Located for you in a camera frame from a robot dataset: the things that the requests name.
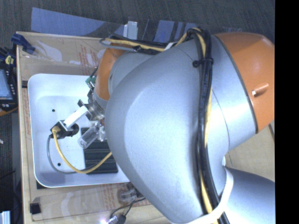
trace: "gray carpet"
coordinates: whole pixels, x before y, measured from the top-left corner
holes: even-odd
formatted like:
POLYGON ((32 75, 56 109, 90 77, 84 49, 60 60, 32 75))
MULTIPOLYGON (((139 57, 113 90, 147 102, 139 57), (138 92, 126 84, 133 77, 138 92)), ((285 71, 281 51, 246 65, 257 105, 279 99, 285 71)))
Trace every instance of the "gray carpet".
MULTIPOLYGON (((138 21, 183 21, 240 28, 262 34, 275 43, 275 0, 0 0, 0 47, 12 47, 10 38, 16 31, 31 31, 33 8, 119 24, 125 24, 132 16, 138 21)), ((66 25, 62 20, 56 22, 58 27, 66 25)), ((0 138, 5 142, 0 146, 0 177, 13 170, 10 123, 9 115, 0 117, 0 138)), ((12 178, 7 176, 0 184, 10 187, 12 178)), ((2 200, 13 199, 10 193, 0 195, 2 200)), ((9 201, 3 205, 12 208, 9 201)))

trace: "dark floor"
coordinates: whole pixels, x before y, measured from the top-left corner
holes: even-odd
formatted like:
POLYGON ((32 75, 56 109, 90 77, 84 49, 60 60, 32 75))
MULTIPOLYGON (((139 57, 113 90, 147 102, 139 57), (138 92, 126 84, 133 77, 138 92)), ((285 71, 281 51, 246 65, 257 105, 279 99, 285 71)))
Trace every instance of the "dark floor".
MULTIPOLYGON (((16 31, 82 32, 83 22, 74 22, 74 17, 58 19, 58 13, 47 11, 89 18, 90 22, 125 24, 128 17, 182 21, 259 33, 275 42, 275 0, 0 0, 0 47, 11 48, 10 38, 16 31)), ((20 195, 13 188, 20 179, 17 121, 17 112, 0 117, 0 139, 5 143, 0 144, 0 212, 15 210, 15 215, 19 206, 16 195, 20 195)))

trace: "white tray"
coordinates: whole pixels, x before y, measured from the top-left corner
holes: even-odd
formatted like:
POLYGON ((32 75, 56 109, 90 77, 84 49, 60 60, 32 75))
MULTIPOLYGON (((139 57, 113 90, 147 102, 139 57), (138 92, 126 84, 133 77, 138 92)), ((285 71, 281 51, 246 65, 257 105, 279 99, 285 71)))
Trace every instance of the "white tray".
MULTIPOLYGON (((33 144, 34 173, 37 181, 49 188, 83 186, 107 183, 129 182, 121 168, 115 174, 71 174, 56 172, 47 158, 47 139, 50 129, 62 119, 75 112, 81 99, 87 103, 89 87, 85 83, 88 76, 36 74, 28 82, 31 133, 33 144)), ((88 127, 88 119, 77 121, 80 128, 88 127)), ((85 168, 83 149, 77 143, 81 136, 59 140, 62 152, 69 162, 78 169, 85 168)), ((72 171, 59 156, 54 140, 50 141, 50 154, 54 165, 64 172, 72 171)))

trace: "transparent cylinder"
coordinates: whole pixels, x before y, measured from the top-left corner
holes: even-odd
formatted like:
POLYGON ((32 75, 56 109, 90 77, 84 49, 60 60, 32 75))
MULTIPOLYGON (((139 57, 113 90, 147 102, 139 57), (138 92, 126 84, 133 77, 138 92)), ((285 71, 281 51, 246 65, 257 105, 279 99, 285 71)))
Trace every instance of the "transparent cylinder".
POLYGON ((87 148, 94 142, 99 136, 99 127, 97 125, 89 128, 79 139, 78 144, 82 148, 87 148))

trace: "screen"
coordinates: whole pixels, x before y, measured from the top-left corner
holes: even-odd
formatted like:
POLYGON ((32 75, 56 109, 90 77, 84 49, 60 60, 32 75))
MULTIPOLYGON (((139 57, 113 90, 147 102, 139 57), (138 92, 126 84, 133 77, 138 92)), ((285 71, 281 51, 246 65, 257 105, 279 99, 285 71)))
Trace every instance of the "screen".
POLYGON ((4 70, 0 70, 0 99, 13 99, 4 70))

